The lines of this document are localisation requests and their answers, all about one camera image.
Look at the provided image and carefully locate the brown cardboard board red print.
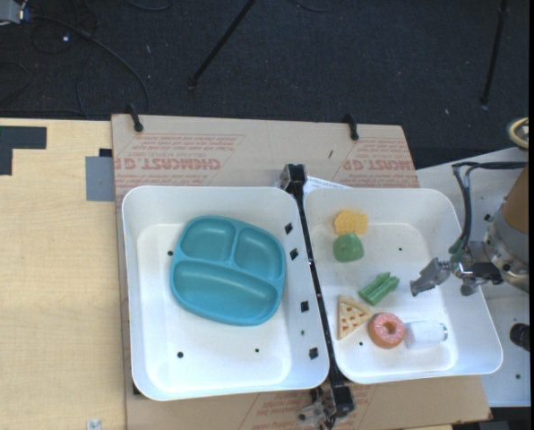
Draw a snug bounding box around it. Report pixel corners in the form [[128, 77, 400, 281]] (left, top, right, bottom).
[[110, 113, 494, 430]]

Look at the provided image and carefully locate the thin black rod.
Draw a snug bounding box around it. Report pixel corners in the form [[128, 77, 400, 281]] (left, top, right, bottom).
[[292, 182, 347, 390]]

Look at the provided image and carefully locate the white plastic tray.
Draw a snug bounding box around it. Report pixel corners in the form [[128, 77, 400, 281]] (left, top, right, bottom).
[[302, 187, 504, 385], [121, 185, 332, 402]]

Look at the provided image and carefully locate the yellow toy corn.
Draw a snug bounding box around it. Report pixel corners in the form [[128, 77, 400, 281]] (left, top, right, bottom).
[[332, 209, 370, 237]]

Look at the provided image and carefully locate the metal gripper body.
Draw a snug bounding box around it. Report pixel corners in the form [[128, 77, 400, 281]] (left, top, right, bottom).
[[450, 239, 530, 293]]

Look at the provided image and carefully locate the pink toy doughnut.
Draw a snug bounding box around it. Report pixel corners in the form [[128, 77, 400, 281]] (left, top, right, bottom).
[[366, 312, 407, 350]]

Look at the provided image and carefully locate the toy pizza slice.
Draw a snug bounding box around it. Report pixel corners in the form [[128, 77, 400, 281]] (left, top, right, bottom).
[[336, 294, 375, 341]]

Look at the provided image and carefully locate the black cylinder on white bracket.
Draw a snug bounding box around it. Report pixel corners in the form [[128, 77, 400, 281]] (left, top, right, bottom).
[[509, 322, 531, 354]]

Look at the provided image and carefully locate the white paper sheet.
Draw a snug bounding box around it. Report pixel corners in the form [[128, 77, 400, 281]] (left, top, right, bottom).
[[303, 176, 354, 193]]

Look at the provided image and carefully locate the green toy pear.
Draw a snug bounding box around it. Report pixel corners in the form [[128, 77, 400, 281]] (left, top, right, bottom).
[[332, 232, 366, 264]]

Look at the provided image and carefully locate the white plastic bottle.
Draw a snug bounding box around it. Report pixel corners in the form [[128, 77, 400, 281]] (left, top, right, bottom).
[[403, 320, 449, 350]]

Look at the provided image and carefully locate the green toy asparagus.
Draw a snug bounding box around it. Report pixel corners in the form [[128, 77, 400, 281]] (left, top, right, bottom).
[[357, 271, 401, 307]]

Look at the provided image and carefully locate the blue divided plate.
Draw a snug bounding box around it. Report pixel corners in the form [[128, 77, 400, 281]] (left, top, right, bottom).
[[168, 214, 289, 328]]

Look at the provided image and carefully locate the black block with wires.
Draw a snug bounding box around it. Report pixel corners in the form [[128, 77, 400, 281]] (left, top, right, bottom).
[[330, 384, 356, 417], [279, 163, 307, 193]]

